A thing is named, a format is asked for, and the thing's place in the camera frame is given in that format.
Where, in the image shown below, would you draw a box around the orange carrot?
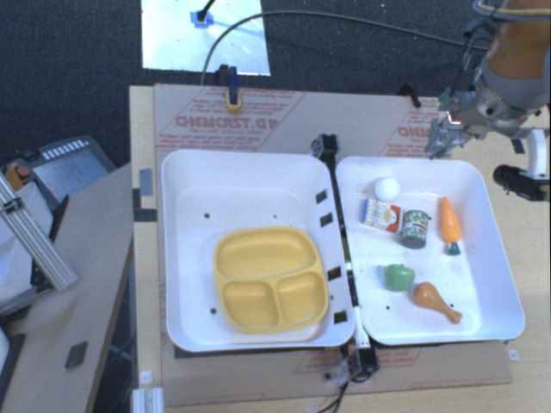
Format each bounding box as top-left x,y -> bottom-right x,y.
439,195 -> 463,257

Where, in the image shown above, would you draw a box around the green pepper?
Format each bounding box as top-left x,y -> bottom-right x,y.
383,262 -> 417,293

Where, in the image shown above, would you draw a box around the white plastic tray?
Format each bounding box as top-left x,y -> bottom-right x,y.
334,156 -> 527,347
161,148 -> 357,354

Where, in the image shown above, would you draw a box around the black cylinder on white bracket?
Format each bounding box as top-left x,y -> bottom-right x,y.
492,126 -> 551,202

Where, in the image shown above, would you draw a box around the brown cardboard board red print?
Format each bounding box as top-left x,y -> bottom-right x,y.
152,83 -> 515,408

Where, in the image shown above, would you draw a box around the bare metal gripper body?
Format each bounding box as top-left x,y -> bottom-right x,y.
431,87 -> 542,142

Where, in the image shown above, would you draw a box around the brown chicken drumstick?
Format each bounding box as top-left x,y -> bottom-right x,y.
412,280 -> 464,326

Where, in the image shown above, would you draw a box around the white ball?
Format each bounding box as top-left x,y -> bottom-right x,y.
374,176 -> 402,201

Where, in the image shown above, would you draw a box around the white and red carton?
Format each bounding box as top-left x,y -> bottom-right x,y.
361,197 -> 404,234

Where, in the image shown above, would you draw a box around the thin black and white rod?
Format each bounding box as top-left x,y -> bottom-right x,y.
325,155 -> 369,348

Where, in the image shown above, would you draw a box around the yellow divided plate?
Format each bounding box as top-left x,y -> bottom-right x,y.
213,225 -> 331,336

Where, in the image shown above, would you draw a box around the black block with thin wires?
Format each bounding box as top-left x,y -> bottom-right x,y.
310,133 -> 341,161
347,345 -> 381,383

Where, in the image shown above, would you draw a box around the green and white can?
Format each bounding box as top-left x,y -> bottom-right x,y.
399,209 -> 432,250

